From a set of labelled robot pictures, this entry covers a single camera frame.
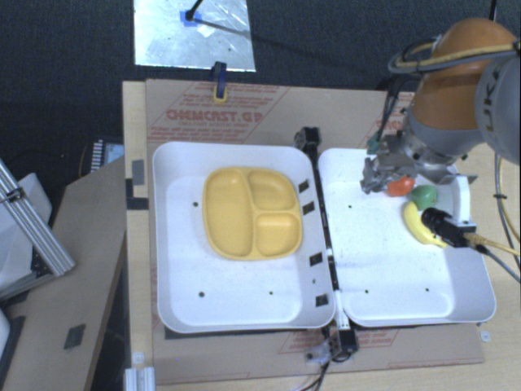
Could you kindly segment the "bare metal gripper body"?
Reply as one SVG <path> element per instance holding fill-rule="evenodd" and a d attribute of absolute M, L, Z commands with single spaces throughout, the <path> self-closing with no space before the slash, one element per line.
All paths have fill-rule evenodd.
<path fill-rule="evenodd" d="M 396 180 L 406 176 L 422 176 L 431 182 L 447 182 L 458 172 L 453 165 L 456 158 L 428 147 L 412 133 L 386 135 L 379 143 L 374 169 L 394 169 Z"/>

